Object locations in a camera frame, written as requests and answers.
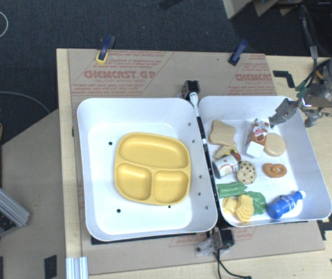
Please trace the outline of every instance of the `blue clamp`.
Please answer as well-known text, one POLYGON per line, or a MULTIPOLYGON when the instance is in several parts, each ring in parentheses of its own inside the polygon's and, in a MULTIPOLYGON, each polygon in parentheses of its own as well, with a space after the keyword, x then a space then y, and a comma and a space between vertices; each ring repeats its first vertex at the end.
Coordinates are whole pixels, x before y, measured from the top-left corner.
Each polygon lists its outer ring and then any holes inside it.
POLYGON ((236 48, 232 56, 230 56, 228 62, 232 65, 236 65, 240 59, 241 53, 246 49, 248 42, 246 40, 241 40, 240 45, 236 48))
POLYGON ((107 58, 108 58, 107 51, 109 49, 112 49, 112 47, 114 46, 115 41, 116 41, 115 36, 110 36, 110 35, 108 35, 104 39, 102 49, 96 55, 96 63, 97 64, 103 65, 107 61, 107 58))

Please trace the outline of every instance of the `blue water bottle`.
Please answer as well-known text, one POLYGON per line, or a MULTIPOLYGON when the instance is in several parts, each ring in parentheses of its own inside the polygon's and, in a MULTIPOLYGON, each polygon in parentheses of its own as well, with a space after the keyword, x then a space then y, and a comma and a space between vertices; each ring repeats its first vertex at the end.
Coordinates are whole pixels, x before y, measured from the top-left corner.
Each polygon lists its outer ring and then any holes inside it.
POLYGON ((299 190, 294 194, 281 195, 278 201, 271 203, 266 212, 272 219, 280 219, 281 216, 295 208, 299 199, 305 198, 305 192, 299 190))

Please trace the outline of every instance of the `dark carpet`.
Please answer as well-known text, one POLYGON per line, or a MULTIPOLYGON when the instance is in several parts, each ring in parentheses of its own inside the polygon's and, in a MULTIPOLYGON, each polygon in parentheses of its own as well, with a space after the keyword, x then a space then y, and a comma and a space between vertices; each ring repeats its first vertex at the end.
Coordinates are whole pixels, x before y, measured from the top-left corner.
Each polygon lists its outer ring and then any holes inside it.
MULTIPOLYGON (((303 3, 332 54, 332 0, 303 3)), ((222 0, 0 0, 0 12, 2 143, 57 109, 57 48, 99 49, 114 35, 116 49, 233 52, 246 39, 245 52, 309 56, 299 7, 258 17, 248 4, 228 20, 222 0)))

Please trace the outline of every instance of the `toy milk carton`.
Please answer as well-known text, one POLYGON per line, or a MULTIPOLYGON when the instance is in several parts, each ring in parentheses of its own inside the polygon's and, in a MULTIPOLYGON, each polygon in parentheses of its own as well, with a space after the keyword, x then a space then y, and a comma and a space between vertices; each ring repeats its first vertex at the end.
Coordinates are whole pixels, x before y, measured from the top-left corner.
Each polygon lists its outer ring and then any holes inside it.
POLYGON ((254 122, 251 124, 245 150, 246 154, 251 155, 256 158, 260 158, 266 141, 266 135, 269 131, 269 123, 255 119, 254 122))

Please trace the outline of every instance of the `white tray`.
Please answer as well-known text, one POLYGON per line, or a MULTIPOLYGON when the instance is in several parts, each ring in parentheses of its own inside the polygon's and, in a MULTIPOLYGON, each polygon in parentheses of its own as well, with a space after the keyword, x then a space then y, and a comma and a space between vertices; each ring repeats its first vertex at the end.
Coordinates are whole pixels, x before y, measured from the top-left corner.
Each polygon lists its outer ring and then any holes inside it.
MULTIPOLYGON (((284 214, 281 219, 272 220, 267 213, 254 215, 250 222, 241 222, 222 211, 225 220, 236 227, 259 226, 270 223, 286 223, 327 218, 332 211, 331 199, 321 174, 312 144, 304 126, 301 112, 287 122, 278 124, 271 132, 279 134, 286 142, 286 151, 279 157, 272 157, 263 152, 260 158, 246 155, 244 145, 250 124, 258 118, 268 121, 275 114, 275 109, 282 103, 283 96, 208 96, 199 103, 200 116, 208 138, 211 124, 220 120, 236 128, 234 141, 242 160, 255 165, 257 179, 247 185, 246 191, 261 192, 267 203, 274 201, 279 195, 292 194, 302 189, 306 198, 299 201, 294 210, 284 214), (282 178, 269 178, 262 171, 264 163, 281 163, 286 166, 287 174, 282 178)), ((219 145, 208 143, 211 161, 219 149, 219 145)), ((215 179, 216 184, 236 181, 235 174, 215 179)))
POLYGON ((208 231, 218 214, 192 105, 180 98, 90 98, 77 110, 86 226, 101 241, 208 231), (144 132, 182 141, 192 177, 188 196, 173 206, 123 198, 114 183, 116 147, 125 134, 144 132))

